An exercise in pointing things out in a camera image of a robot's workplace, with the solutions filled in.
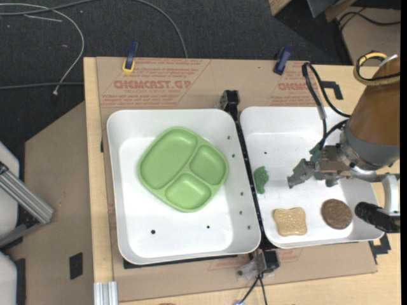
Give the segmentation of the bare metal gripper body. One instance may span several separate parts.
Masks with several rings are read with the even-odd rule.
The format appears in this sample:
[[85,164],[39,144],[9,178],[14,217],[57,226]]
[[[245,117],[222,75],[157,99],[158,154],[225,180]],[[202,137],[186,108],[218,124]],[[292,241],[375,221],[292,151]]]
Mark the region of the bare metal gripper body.
[[346,143],[321,147],[317,144],[312,149],[314,177],[317,180],[339,180],[352,176],[351,169],[358,165],[361,157]]

